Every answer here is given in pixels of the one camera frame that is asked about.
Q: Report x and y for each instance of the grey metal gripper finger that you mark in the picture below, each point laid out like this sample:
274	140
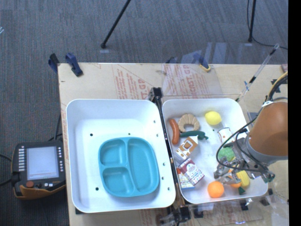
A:
221	171
227	180

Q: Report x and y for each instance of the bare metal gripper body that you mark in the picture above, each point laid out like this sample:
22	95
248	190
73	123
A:
243	156

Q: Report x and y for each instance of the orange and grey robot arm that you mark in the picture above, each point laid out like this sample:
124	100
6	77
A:
270	128

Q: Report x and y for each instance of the orange toy orange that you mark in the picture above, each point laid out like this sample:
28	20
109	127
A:
215	189

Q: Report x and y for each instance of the yellow toy corn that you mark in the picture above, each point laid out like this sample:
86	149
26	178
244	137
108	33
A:
243	178

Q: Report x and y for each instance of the green toy broccoli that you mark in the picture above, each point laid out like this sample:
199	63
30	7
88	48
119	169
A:
227	153

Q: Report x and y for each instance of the white plastic tray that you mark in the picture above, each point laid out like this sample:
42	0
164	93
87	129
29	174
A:
82	149
207	154

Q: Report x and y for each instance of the red and white carton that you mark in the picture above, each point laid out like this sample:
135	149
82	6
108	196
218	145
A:
192	172

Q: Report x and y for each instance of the white paper cup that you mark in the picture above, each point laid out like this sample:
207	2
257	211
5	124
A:
224	134

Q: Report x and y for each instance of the white and yellow carton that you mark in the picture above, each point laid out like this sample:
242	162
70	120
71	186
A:
184	181

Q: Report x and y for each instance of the orange and white carton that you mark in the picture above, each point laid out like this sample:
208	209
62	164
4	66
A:
187	147

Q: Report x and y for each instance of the green toy chili pepper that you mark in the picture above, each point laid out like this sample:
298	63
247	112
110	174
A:
192	133

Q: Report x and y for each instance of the yellow toy lemon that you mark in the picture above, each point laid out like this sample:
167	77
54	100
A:
213	118

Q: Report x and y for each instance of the orange toy sausage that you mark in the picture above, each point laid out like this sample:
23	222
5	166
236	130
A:
175	132

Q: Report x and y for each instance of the tan toy croissant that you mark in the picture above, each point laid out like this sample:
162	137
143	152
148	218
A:
187	120

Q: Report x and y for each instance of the blue divided plate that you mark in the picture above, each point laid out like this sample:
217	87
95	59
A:
141	163

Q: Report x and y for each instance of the black stand leg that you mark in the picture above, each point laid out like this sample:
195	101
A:
253	15
118	18

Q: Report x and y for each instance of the brown cardboard board red print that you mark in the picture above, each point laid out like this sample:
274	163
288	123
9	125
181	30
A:
98	83

